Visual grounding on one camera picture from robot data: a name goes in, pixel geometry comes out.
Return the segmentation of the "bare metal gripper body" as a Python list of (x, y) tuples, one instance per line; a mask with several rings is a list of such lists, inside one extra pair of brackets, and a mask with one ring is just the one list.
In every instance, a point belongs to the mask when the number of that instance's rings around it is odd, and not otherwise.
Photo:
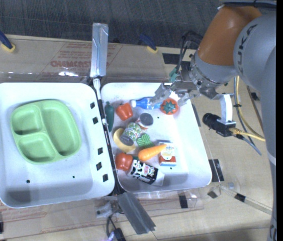
[(203, 95), (213, 99), (219, 86), (218, 82), (209, 79), (200, 70), (193, 69), (180, 71), (171, 85), (171, 90), (176, 94), (188, 92), (192, 98)]

